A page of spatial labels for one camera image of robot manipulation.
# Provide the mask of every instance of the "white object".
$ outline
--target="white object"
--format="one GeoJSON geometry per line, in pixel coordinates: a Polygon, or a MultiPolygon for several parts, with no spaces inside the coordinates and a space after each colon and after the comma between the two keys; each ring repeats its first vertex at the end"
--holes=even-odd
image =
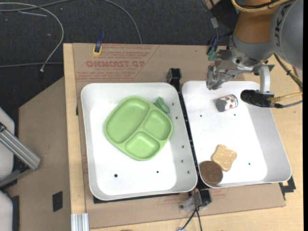
{"type": "MultiPolygon", "coordinates": [[[[14,121],[0,107],[0,122],[14,134],[14,121]]],[[[13,170],[14,154],[0,142],[0,181],[11,174],[13,170]]]]}
{"type": "Polygon", "coordinates": [[[101,200],[188,192],[197,184],[193,154],[175,88],[167,83],[93,83],[81,92],[89,184],[101,200]],[[140,96],[152,103],[162,97],[170,108],[173,132],[162,150],[138,161],[113,146],[104,123],[119,103],[140,96]]]}
{"type": "Polygon", "coordinates": [[[13,203],[11,199],[0,191],[0,231],[13,229],[13,203]]]}
{"type": "Polygon", "coordinates": [[[240,99],[243,90],[258,88],[251,81],[229,81],[217,90],[208,90],[205,81],[189,81],[182,87],[198,164],[211,160],[219,144],[237,153],[222,181],[210,187],[283,182],[291,177],[271,109],[240,99]],[[238,107],[219,112],[215,100],[231,93],[238,98],[238,107]]]}

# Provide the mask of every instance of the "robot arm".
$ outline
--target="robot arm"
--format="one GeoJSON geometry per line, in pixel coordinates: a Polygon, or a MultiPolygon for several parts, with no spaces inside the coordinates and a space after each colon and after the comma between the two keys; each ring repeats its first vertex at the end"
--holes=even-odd
{"type": "Polygon", "coordinates": [[[271,107],[270,71],[266,65],[273,54],[302,70],[304,0],[290,0],[280,6],[252,9],[271,0],[246,0],[226,50],[219,50],[208,67],[206,85],[210,90],[240,73],[260,75],[260,90],[245,90],[241,98],[250,104],[271,107]]]}

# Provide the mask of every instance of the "cracker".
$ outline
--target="cracker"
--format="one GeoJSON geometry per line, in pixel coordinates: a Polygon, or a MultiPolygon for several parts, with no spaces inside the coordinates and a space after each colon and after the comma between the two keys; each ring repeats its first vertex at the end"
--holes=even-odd
{"type": "Polygon", "coordinates": [[[220,144],[212,155],[212,161],[220,165],[223,171],[227,172],[230,170],[236,157],[237,153],[234,150],[220,144]]]}

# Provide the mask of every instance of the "round cookie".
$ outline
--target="round cookie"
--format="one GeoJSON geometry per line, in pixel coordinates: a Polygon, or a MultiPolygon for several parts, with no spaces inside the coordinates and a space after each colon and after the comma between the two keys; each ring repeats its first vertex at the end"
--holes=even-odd
{"type": "Polygon", "coordinates": [[[204,161],[199,164],[201,178],[209,185],[216,185],[222,180],[222,169],[213,161],[204,161]]]}

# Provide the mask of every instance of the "wooden table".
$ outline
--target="wooden table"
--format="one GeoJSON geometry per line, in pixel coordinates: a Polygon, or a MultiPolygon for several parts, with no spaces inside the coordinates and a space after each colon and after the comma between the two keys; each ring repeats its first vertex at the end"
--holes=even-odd
{"type": "MultiPolygon", "coordinates": [[[[204,62],[204,67],[207,68],[205,55],[197,58],[196,61],[204,62]]],[[[271,72],[271,91],[275,93],[275,96],[299,92],[298,86],[285,74],[273,57],[270,59],[269,64],[276,65],[271,72]]],[[[77,93],[74,69],[74,51],[72,44],[64,44],[64,77],[71,213],[80,215],[87,211],[81,161],[79,122],[78,116],[76,116],[77,93]]],[[[258,77],[252,74],[244,75],[244,79],[259,82],[258,77]]],[[[291,164],[296,190],[293,193],[288,193],[286,195],[286,206],[281,208],[202,216],[201,222],[204,230],[303,230],[303,106],[300,104],[285,109],[272,109],[272,113],[291,164]]],[[[173,219],[120,227],[99,228],[95,230],[175,231],[182,227],[185,222],[186,219],[173,219]]],[[[198,219],[193,218],[190,224],[186,227],[186,230],[199,230],[198,219]]]]}

